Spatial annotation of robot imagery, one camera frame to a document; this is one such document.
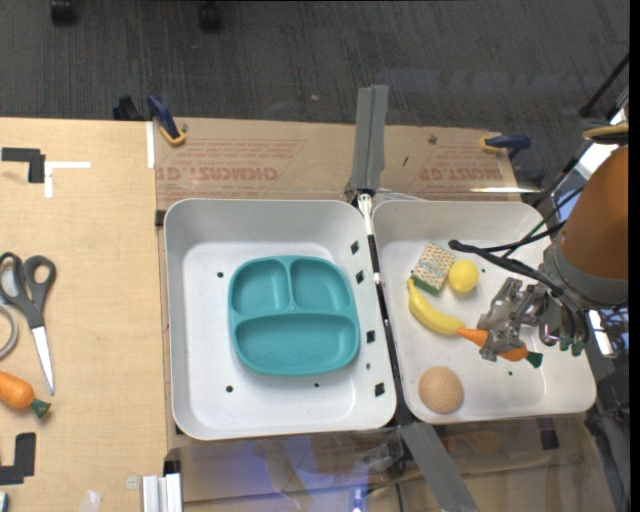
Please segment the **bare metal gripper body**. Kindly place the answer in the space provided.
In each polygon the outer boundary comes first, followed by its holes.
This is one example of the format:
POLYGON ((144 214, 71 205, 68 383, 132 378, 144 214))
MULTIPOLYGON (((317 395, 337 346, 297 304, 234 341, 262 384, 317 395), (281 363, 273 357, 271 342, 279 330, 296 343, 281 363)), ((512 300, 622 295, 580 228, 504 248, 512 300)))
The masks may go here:
POLYGON ((492 330, 528 325, 556 331, 561 319, 562 304, 546 285, 524 285, 522 280, 509 277, 491 300, 489 310, 480 316, 477 327, 492 330))

